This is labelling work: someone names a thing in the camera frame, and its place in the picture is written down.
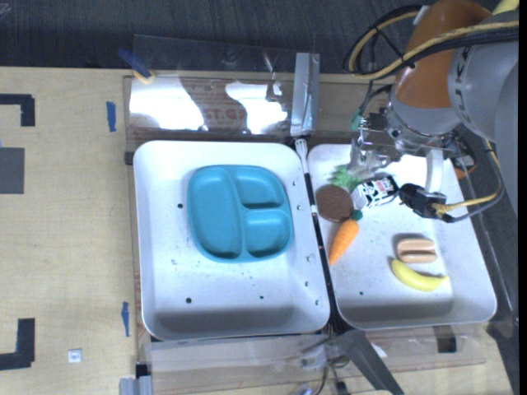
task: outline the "toy carrot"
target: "toy carrot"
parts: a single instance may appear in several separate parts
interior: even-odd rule
[[[331,250],[329,251],[329,264],[333,265],[344,254],[359,232],[358,221],[362,218],[362,212],[354,211],[352,216],[345,220],[337,231]]]

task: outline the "blue plate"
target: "blue plate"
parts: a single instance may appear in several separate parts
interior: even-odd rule
[[[252,165],[214,165],[197,170],[187,189],[194,243],[218,262],[254,262],[284,253],[293,225],[278,177]]]

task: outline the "dark background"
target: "dark background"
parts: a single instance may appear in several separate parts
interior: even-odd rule
[[[350,46],[376,19],[403,5],[435,1],[0,0],[12,8],[0,19],[0,66],[127,67],[118,57],[118,49],[131,49],[134,35],[154,35],[314,49],[320,53],[321,72],[340,73]],[[474,1],[492,10],[501,0]],[[390,28],[393,41],[403,49],[411,26]],[[394,58],[386,46],[380,47],[377,56],[380,63]],[[482,150],[480,145],[475,149]],[[481,164],[473,180],[478,193],[486,195],[495,190],[495,182],[489,177],[490,169]],[[483,224],[498,259],[497,264],[489,265],[500,302],[489,332],[499,342],[518,393],[517,219],[504,199],[485,212]]]

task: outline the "wooden table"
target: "wooden table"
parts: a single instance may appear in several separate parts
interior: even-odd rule
[[[129,71],[0,68],[0,94],[31,94],[34,127],[0,105],[3,147],[25,148],[23,194],[0,194],[0,353],[16,349],[19,318],[35,319],[35,361],[0,371],[0,393],[119,393],[138,355],[123,79]],[[116,107],[115,132],[107,102]],[[121,317],[128,303],[130,336]],[[496,343],[481,332],[486,363],[396,373],[406,393],[506,394]],[[81,362],[68,351],[82,349]],[[372,391],[352,378],[354,393]],[[332,393],[326,387],[323,393]],[[287,393],[285,387],[229,391]]]

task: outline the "yellow banana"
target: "yellow banana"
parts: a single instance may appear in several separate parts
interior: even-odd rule
[[[443,281],[450,279],[447,276],[422,275],[398,259],[392,260],[392,271],[403,284],[420,291],[434,291]]]

